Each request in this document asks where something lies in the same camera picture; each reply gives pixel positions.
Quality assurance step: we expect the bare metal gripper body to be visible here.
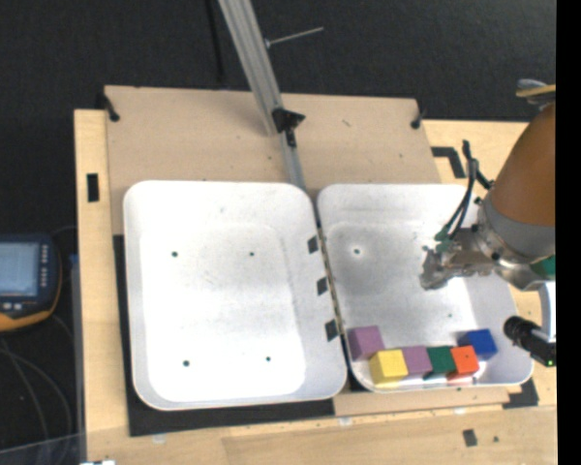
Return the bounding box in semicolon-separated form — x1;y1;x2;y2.
418;227;539;292

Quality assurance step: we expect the white plastic tray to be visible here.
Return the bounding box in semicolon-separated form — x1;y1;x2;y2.
121;178;349;413
315;182;535;395

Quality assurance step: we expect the blue cube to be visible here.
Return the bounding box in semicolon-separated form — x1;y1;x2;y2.
456;327;499;360

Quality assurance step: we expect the orange cube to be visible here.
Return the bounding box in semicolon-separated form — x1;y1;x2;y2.
449;344;481;377

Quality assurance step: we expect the green cube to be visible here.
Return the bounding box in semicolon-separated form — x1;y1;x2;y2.
425;345;458;375

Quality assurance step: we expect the purple cube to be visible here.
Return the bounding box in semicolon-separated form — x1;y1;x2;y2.
347;325;386;361
400;345;435;378

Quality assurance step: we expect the yellow cube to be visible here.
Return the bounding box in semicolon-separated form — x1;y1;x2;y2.
367;348;410;386

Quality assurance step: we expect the pale wood board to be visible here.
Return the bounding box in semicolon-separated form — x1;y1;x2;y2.
103;84;525;419

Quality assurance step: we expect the black cylinder on white bracket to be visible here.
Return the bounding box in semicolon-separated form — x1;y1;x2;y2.
503;278;557;369

